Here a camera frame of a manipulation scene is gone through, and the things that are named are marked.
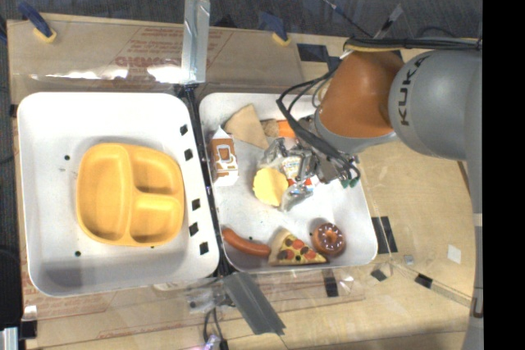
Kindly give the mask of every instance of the donut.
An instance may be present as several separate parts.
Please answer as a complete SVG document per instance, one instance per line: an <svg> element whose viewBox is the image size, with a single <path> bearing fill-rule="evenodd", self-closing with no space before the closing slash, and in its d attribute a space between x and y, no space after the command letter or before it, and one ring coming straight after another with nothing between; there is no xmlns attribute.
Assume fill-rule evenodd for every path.
<svg viewBox="0 0 525 350"><path fill-rule="evenodd" d="M313 247L321 254L336 256L345 249L345 236L333 223L323 223L312 233Z"/></svg>

